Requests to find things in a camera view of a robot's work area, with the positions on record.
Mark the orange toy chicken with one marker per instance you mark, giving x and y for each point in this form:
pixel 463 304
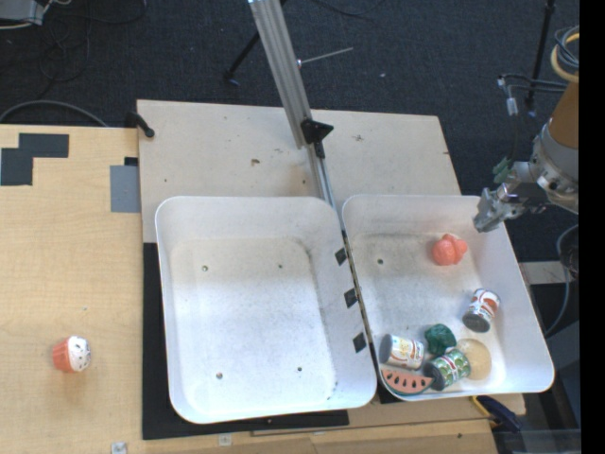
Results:
pixel 448 250

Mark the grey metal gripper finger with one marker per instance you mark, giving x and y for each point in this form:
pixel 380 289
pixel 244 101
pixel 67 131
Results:
pixel 491 223
pixel 485 201

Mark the green can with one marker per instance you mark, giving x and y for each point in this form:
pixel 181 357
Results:
pixel 450 368

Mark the pale yellow round biscuit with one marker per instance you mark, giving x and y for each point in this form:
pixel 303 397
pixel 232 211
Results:
pixel 478 355

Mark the white and orange can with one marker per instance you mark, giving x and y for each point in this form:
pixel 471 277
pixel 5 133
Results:
pixel 404 352

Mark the white plastic tray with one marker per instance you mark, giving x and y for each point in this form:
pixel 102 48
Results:
pixel 250 310
pixel 416 282

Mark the red watermelon slice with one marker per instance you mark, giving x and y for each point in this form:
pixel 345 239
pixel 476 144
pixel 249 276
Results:
pixel 406 382

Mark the green toy broccoli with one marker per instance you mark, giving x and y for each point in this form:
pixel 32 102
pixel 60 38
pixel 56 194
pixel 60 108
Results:
pixel 439 338

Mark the orange and white cupcake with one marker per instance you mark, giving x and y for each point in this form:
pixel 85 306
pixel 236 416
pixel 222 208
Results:
pixel 72 354

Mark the pale wood flat board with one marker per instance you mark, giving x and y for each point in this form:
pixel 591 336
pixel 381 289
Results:
pixel 227 149

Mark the red and white can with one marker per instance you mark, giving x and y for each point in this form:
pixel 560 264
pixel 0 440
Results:
pixel 482 308

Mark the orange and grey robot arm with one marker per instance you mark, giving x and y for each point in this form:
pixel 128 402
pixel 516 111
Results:
pixel 565 121

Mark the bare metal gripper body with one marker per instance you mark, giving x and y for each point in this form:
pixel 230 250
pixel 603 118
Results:
pixel 529 187

